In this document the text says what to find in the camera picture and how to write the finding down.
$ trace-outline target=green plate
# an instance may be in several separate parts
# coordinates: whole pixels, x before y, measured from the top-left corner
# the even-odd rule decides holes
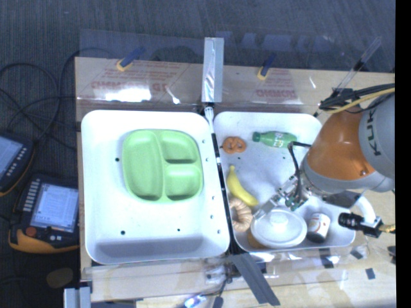
[[[152,202],[187,200],[203,188],[195,140],[175,130],[136,130],[123,143],[123,175],[128,191]]]

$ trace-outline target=toy bottle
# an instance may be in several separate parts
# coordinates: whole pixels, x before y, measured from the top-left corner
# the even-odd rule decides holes
[[[262,142],[263,144],[271,147],[287,147],[289,142],[296,141],[297,138],[292,133],[269,131],[269,132],[254,132],[252,134],[252,141]]]

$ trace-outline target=yellow banana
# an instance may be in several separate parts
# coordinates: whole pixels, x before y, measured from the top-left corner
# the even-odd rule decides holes
[[[227,177],[227,186],[233,196],[239,198],[249,207],[254,207],[258,204],[258,200],[249,192],[247,192],[241,185],[234,166],[230,166],[229,175]]]

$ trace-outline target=telephone screen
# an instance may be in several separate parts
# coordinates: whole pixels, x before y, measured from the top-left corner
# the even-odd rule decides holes
[[[73,233],[77,211],[77,189],[43,183],[30,225]]]
[[[0,178],[7,172],[22,147],[23,144],[0,136]]]

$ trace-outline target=can label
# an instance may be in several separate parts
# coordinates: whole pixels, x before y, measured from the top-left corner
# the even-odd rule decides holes
[[[324,242],[331,220],[326,214],[315,212],[311,215],[307,228],[307,238],[310,241],[321,243]]]

